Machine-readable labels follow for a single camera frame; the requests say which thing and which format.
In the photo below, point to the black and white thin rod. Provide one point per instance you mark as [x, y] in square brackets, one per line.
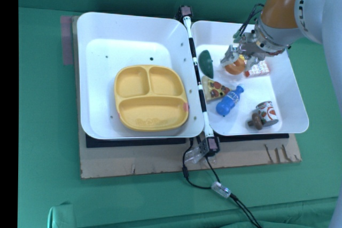
[198, 72]

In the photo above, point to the green toy avocado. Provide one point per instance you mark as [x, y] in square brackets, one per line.
[205, 62]

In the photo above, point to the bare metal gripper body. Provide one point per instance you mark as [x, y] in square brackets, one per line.
[253, 46]

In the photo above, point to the brown cardboard board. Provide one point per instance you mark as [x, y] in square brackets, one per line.
[160, 160]

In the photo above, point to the blue plastic bottle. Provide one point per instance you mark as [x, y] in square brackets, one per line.
[228, 102]

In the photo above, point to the brown toy mushroom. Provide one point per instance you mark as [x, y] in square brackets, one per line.
[256, 121]

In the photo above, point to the red and white carton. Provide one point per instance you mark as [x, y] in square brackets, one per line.
[260, 69]

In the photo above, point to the yellow divided plate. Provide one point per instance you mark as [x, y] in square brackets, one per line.
[152, 106]

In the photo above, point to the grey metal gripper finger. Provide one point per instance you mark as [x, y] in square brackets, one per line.
[229, 56]
[252, 63]

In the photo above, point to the white and orange can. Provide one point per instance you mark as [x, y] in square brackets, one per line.
[268, 113]

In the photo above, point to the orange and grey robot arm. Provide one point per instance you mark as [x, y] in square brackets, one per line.
[318, 8]

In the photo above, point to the white plastic tray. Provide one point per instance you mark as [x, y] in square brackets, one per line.
[128, 45]
[278, 93]

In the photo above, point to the toy pizza slice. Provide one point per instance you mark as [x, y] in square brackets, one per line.
[213, 89]

